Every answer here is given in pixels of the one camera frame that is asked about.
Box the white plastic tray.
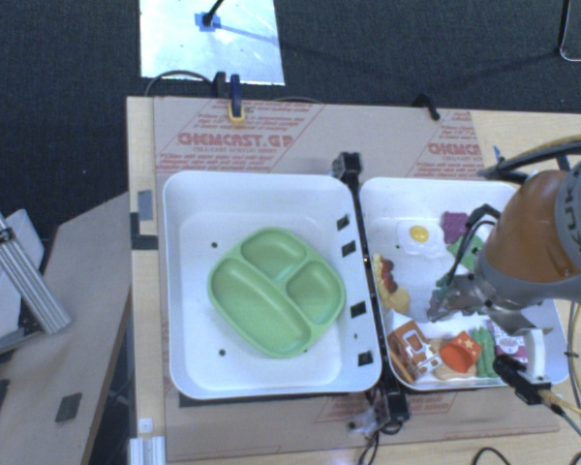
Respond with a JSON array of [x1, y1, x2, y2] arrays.
[[162, 169, 384, 401], [358, 176, 571, 392]]

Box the green divided plate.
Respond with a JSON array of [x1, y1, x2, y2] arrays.
[[206, 226, 347, 359]]

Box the yellow biscuit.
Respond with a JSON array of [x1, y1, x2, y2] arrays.
[[383, 288, 412, 316]]

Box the thin black rod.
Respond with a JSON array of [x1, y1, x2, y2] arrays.
[[347, 170, 399, 409]]

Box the black cylinder on white bracket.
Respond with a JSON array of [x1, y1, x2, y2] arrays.
[[492, 326, 554, 407]]

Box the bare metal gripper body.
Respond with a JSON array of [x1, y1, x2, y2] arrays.
[[448, 274, 538, 336]]

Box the white and yellow fried egg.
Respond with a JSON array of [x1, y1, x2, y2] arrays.
[[395, 218, 447, 260]]

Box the yellow and red pizza slice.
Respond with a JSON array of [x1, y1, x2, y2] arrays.
[[371, 252, 400, 305]]

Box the purple and white packet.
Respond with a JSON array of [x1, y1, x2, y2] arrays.
[[485, 319, 532, 365]]

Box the brown cardboard board red print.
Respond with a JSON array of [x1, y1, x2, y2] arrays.
[[152, 95, 563, 462]]

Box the black block with thin wires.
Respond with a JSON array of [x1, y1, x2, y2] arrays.
[[376, 388, 413, 426], [331, 151, 362, 180]]

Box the purple grapes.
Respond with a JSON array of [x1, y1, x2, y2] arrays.
[[440, 210, 471, 245]]

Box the green beans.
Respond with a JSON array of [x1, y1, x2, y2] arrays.
[[469, 325, 500, 380]]

